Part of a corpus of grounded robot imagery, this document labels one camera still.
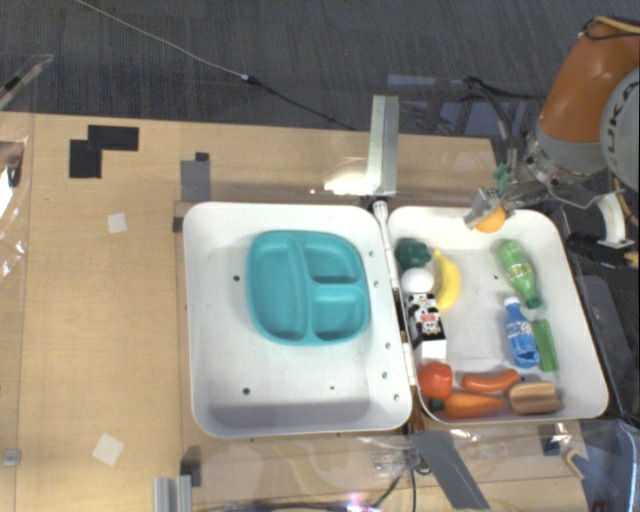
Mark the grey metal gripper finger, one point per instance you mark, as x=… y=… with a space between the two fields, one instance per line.
x=477 y=207
x=515 y=200

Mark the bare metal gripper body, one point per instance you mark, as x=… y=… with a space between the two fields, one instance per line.
x=560 y=186

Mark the orange toy fruit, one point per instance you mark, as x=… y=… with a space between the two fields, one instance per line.
x=492 y=222

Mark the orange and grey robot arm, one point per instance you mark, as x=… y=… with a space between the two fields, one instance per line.
x=575 y=90

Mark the green plastic bottle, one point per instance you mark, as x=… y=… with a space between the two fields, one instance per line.
x=517 y=270

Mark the green broccoli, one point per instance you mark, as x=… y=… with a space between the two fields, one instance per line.
x=411 y=252

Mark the yellow banana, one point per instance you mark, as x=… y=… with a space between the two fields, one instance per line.
x=450 y=285

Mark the white egg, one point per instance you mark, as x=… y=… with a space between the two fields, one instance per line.
x=417 y=281

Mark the white plastic tray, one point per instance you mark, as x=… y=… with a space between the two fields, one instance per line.
x=225 y=350
x=475 y=330

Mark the cow print milk carton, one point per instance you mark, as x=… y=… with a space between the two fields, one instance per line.
x=426 y=325

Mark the blue plastic bottle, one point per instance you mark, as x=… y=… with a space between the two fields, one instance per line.
x=520 y=335

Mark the green cylinder with white cap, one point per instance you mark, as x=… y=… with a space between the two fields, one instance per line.
x=546 y=345

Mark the orange sausage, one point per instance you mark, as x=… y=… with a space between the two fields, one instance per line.
x=490 y=381

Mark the orange bell pepper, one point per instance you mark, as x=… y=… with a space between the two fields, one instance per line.
x=436 y=380

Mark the orange carrot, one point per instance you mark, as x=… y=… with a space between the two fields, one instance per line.
x=472 y=405

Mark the brown bread bun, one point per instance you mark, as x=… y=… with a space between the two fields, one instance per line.
x=535 y=398

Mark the teal divided plate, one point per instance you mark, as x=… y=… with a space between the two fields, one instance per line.
x=280 y=290

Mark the black cylinder on white bracket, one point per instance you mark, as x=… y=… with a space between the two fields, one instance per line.
x=613 y=220

